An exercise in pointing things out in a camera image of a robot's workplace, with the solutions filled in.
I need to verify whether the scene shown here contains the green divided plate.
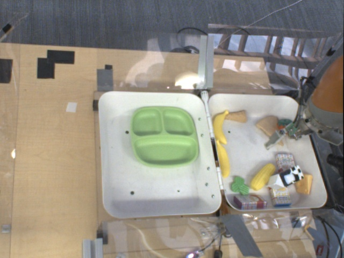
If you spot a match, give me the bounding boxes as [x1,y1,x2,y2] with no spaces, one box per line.
[130,106,200,169]

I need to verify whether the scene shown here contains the red and white box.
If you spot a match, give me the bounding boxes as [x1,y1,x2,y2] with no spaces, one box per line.
[233,193,268,211]

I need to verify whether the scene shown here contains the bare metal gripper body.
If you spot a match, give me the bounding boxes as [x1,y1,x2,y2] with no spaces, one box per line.
[286,117,314,141]

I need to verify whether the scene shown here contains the thin black and white rod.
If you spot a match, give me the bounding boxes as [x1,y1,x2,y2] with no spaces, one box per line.
[200,90,225,191]

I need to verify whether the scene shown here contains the tan biscuit slice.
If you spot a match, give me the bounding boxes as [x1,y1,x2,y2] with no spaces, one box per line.
[225,110,248,124]

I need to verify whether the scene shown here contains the yellow banana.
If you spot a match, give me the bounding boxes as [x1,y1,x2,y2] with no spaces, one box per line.
[212,110,230,145]
[215,140,231,179]

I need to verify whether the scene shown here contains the colourful checked carton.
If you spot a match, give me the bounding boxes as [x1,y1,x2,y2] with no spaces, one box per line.
[268,186,292,207]
[275,152,295,173]

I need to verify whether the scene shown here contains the black and white milk carton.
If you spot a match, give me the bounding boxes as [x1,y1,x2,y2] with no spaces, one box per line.
[268,164,305,189]

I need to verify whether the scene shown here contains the orange carrot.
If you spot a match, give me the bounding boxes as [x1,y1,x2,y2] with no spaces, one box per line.
[277,118,294,131]

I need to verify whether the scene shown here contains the green leafy vegetable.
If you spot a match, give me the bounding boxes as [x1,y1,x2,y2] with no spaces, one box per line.
[230,175,250,196]

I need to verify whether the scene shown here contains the orange cheese wedge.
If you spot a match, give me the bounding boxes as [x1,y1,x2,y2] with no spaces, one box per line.
[294,173,314,196]

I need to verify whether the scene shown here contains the white plastic tray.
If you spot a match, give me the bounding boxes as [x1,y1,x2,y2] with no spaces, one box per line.
[208,93,328,212]
[98,91,223,220]

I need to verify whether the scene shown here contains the tan bread slice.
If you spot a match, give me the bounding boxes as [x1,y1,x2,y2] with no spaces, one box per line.
[255,115,284,146]

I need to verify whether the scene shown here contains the yellow corn cob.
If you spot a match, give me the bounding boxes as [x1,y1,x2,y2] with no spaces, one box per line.
[250,162,277,191]

